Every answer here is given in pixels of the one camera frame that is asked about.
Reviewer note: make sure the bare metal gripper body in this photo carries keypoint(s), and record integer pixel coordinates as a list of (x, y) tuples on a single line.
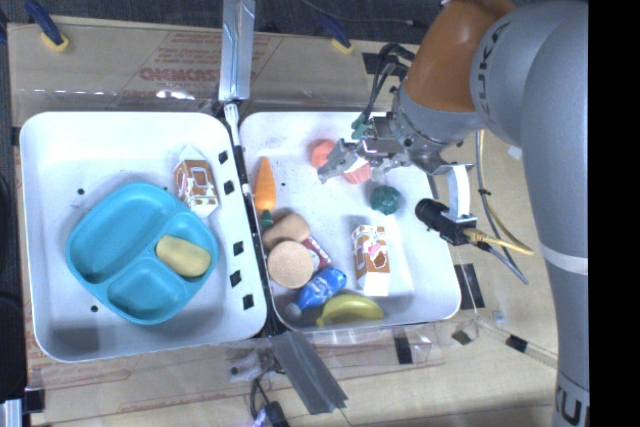
[(385, 140)]

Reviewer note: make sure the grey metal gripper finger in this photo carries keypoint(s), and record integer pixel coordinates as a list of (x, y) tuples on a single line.
[(334, 162)]

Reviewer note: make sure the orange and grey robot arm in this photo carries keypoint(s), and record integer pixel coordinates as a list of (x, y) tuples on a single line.
[(545, 125)]

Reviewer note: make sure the orange round toy food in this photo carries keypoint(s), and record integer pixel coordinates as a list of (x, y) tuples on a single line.
[(320, 152)]

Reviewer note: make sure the pink cupcake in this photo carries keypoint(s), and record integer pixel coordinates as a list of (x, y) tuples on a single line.
[(358, 174)]

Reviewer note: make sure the white plastic tray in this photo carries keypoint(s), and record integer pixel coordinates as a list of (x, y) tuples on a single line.
[(75, 145), (330, 215)]

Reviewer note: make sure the green broccoli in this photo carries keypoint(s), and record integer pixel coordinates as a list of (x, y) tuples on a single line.
[(385, 200)]

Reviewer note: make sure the orange carrot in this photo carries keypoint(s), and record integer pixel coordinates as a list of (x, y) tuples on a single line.
[(264, 187)]

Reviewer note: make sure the tan bread loaf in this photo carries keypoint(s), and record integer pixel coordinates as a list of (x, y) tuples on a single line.
[(287, 227)]

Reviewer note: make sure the red and white packet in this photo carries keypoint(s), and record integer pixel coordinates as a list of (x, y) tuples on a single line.
[(320, 252)]

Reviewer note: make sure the thin black and white rod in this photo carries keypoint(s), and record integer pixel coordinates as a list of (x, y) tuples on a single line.
[(246, 195)]

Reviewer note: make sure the white carton with orange print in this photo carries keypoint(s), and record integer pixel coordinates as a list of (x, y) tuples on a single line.
[(371, 260), (196, 185)]

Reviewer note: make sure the round tan biscuit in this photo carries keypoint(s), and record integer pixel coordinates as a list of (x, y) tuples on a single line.
[(290, 264)]

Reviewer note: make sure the blue bottle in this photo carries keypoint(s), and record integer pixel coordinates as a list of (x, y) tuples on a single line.
[(320, 289)]

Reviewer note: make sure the yellow banana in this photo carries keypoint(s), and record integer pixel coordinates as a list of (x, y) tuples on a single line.
[(352, 307)]

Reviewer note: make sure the yellow bread roll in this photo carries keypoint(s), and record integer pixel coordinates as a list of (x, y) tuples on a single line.
[(183, 256)]

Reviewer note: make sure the blue divided plate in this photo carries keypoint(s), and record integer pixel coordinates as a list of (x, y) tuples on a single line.
[(120, 235)]

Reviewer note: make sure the brown cardboard board red print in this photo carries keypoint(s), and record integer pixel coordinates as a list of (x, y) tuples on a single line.
[(125, 60)]

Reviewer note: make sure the black cylinder on white bracket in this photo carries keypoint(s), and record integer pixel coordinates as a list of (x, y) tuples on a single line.
[(442, 221)]

